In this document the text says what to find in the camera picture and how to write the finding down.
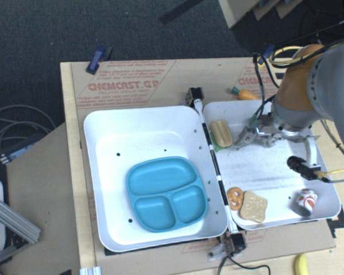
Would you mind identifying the blue divided plate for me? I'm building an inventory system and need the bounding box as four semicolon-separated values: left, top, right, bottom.
124;154;210;235

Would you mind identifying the beige toy bread slice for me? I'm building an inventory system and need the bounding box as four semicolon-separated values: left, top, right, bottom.
238;189;269;224

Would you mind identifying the tan toy bread roll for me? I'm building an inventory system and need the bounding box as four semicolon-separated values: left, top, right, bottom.
210;118;234;149

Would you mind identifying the orange toy carrot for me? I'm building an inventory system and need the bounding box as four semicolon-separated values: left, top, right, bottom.
231;85;260;102

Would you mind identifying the yellow banana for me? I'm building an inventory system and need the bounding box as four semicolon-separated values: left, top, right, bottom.
294;253;311;275

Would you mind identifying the brown cardboard board red print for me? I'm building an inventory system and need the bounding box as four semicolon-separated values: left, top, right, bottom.
70;49;338;275

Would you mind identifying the thin black and white rod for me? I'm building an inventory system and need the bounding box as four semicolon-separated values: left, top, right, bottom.
193;96;238;235

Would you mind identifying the brown toy pretzel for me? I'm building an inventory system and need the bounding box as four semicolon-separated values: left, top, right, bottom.
226;186;245;212

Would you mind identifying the white and orange can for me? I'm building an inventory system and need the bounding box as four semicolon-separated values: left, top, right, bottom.
290;187;320;218

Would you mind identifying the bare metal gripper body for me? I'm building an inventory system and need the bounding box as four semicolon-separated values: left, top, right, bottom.
254;112;307;145

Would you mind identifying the black cylinder on white bracket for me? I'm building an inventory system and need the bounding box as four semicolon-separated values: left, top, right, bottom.
285;135;325;183

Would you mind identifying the white plastic tray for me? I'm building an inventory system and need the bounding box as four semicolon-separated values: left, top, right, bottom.
201;94;343;233
82;103;231;254

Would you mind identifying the green toy lettuce leaf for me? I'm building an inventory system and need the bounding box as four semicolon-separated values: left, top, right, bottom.
211;137;229;153

